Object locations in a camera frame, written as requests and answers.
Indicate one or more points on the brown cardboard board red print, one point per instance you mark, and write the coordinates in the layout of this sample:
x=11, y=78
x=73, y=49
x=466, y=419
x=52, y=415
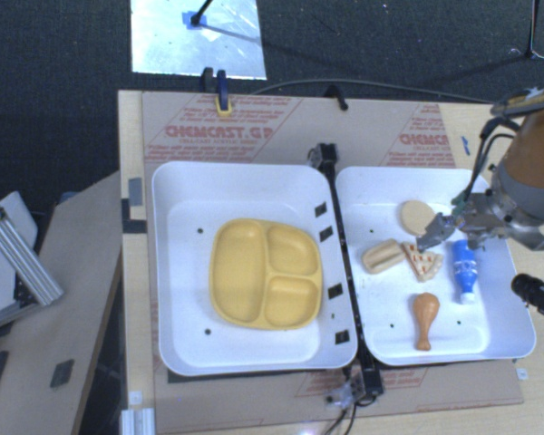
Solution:
x=344, y=125

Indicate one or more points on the beige round biscuit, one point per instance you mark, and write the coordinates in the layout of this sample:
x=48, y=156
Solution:
x=414, y=215

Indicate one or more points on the thin black rod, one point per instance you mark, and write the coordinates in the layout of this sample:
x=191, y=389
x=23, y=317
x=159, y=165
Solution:
x=346, y=261

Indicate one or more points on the white plastic tray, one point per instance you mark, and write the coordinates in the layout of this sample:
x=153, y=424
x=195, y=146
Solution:
x=186, y=265
x=494, y=329

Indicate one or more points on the black cylinder on white bracket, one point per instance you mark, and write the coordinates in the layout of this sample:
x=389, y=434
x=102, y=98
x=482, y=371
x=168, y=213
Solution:
x=532, y=290

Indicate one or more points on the brown chicken drumstick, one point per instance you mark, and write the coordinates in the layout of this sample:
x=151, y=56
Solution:
x=425, y=311

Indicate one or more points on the blue bottle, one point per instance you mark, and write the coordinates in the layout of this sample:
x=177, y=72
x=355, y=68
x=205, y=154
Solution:
x=463, y=270

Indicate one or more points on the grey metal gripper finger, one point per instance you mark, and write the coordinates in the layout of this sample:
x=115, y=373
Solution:
x=443, y=220
x=430, y=237

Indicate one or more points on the pizza slice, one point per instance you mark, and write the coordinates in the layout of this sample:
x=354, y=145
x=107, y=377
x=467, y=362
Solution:
x=424, y=265

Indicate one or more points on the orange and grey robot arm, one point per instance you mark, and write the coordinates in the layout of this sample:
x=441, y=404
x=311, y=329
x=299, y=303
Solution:
x=537, y=152

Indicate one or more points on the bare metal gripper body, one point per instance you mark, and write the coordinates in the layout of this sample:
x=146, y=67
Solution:
x=503, y=225

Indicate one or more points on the beige bread roll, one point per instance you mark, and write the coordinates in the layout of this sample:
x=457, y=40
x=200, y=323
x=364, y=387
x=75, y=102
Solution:
x=381, y=256

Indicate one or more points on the yellow divided plate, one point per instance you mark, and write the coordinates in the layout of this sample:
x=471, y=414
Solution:
x=240, y=274

